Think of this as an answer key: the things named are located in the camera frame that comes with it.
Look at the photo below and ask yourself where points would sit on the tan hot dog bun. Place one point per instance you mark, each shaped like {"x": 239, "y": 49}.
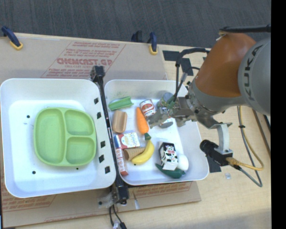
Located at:
{"x": 119, "y": 121}

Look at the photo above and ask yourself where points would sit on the green pepper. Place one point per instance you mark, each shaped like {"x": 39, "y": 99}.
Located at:
{"x": 171, "y": 173}

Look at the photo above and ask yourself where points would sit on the red and white packet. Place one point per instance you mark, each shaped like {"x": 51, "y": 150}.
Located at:
{"x": 121, "y": 162}

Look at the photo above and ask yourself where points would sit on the yellow banana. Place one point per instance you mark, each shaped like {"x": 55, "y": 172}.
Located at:
{"x": 146, "y": 154}

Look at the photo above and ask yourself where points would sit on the black cylinder on white bracket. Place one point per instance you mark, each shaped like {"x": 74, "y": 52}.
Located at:
{"x": 219, "y": 151}

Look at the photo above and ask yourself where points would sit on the brown cardboard board red print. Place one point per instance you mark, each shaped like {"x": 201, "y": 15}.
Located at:
{"x": 50, "y": 56}

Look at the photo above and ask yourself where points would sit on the green divided plate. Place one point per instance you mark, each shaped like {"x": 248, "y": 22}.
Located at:
{"x": 64, "y": 137}

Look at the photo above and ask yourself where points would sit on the green celery stick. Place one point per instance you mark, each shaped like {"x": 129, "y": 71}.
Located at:
{"x": 120, "y": 103}

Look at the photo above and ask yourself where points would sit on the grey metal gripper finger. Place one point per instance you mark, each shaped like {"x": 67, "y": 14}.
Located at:
{"x": 184, "y": 121}
{"x": 160, "y": 116}

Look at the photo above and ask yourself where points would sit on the red and white can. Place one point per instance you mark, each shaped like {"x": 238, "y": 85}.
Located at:
{"x": 147, "y": 108}

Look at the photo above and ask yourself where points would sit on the colourful small carton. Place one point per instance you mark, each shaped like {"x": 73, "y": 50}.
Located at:
{"x": 128, "y": 140}

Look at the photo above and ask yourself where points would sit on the tan ice cream cone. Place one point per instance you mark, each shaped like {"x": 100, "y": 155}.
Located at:
{"x": 131, "y": 153}

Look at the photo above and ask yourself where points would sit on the cow print carton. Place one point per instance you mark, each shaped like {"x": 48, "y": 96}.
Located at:
{"x": 168, "y": 156}

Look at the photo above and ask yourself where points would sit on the thin black and white rod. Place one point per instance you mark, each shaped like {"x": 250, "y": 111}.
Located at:
{"x": 106, "y": 113}

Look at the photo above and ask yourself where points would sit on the green and grey can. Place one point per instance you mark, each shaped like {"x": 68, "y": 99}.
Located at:
{"x": 162, "y": 102}

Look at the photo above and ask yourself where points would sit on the orange carrot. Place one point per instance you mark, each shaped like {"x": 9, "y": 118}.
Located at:
{"x": 142, "y": 123}

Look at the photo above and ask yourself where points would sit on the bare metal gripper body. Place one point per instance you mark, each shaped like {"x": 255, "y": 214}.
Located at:
{"x": 184, "y": 107}

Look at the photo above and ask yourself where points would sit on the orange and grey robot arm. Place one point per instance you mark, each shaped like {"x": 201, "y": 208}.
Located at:
{"x": 224, "y": 68}

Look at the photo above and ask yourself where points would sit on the white plastic tray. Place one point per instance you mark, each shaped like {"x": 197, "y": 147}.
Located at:
{"x": 19, "y": 132}
{"x": 152, "y": 173}

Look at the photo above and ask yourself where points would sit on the white egg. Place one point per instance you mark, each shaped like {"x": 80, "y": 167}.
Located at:
{"x": 183, "y": 162}

